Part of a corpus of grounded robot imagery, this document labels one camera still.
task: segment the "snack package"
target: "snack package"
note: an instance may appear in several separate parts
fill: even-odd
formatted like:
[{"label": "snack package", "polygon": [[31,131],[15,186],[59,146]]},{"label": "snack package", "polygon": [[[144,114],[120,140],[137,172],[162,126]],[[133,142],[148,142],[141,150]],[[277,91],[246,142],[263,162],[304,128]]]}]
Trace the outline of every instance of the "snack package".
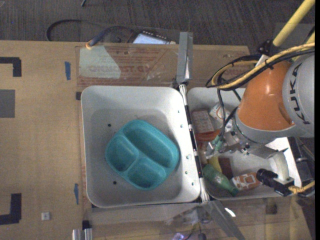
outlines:
[{"label": "snack package", "polygon": [[[225,111],[225,118],[230,115],[230,112],[224,108]],[[221,105],[219,102],[217,102],[213,108],[210,110],[209,115],[213,117],[216,121],[216,127],[221,128],[222,123],[223,123],[223,110],[221,108]],[[226,124],[224,131],[229,132],[232,129],[232,119]]]},{"label": "snack package", "polygon": [[246,173],[240,176],[233,177],[231,182],[239,189],[240,191],[254,189],[262,183],[257,179],[256,172]]}]

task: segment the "green bottle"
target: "green bottle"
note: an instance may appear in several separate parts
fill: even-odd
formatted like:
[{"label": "green bottle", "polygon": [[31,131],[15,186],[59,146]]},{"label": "green bottle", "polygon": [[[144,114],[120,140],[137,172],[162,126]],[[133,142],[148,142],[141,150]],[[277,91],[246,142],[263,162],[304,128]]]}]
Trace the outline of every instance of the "green bottle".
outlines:
[{"label": "green bottle", "polygon": [[233,197],[239,192],[239,190],[230,183],[228,178],[220,171],[216,170],[211,164],[206,164],[202,169],[202,172],[205,179],[212,182],[217,187],[229,191]]}]

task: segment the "blue tape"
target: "blue tape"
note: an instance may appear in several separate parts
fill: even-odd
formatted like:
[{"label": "blue tape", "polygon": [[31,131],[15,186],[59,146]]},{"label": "blue tape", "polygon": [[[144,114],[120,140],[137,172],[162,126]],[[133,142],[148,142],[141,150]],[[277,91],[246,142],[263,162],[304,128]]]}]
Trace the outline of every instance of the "blue tape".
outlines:
[{"label": "blue tape", "polygon": [[74,184],[73,192],[74,192],[76,204],[78,205],[79,204],[79,185],[77,183]]},{"label": "blue tape", "polygon": [[71,80],[71,64],[67,61],[64,62],[66,80]]}]

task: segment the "black tape marking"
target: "black tape marking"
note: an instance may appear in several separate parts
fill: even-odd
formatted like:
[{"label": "black tape marking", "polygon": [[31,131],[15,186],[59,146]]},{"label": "black tape marking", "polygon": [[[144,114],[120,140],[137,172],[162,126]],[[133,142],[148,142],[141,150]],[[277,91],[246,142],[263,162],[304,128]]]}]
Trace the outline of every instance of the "black tape marking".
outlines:
[{"label": "black tape marking", "polygon": [[22,76],[21,59],[19,57],[0,57],[0,64],[12,64],[12,76]]},{"label": "black tape marking", "polygon": [[22,218],[22,195],[11,194],[10,214],[0,215],[0,225],[16,224]]},{"label": "black tape marking", "polygon": [[77,101],[81,101],[81,94],[82,94],[81,91],[77,91],[77,92],[75,93],[75,99],[76,99]]}]

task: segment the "white bin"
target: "white bin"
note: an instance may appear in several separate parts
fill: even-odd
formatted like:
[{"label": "white bin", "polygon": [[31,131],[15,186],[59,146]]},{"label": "white bin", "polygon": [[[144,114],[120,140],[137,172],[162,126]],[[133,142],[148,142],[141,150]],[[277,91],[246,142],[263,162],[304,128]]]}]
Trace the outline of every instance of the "white bin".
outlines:
[{"label": "white bin", "polygon": [[[239,104],[232,92],[223,92],[225,107],[230,111]],[[193,88],[187,94],[189,110],[210,109],[217,101],[213,88]],[[200,195],[197,166],[181,94],[169,87],[90,86],[81,95],[87,196],[100,208],[133,205],[189,203]],[[105,160],[105,148],[113,135],[135,119],[152,124],[179,148],[180,160],[171,175],[154,190],[140,190],[125,181]],[[289,148],[287,138],[277,139],[271,148]],[[289,164],[295,164],[290,148],[284,153]],[[225,153],[234,176],[271,170],[268,160],[244,156],[240,152]],[[290,168],[297,177],[297,168]],[[208,193],[218,200],[277,197],[272,188],[259,186],[232,197],[228,192],[206,184]]]}]

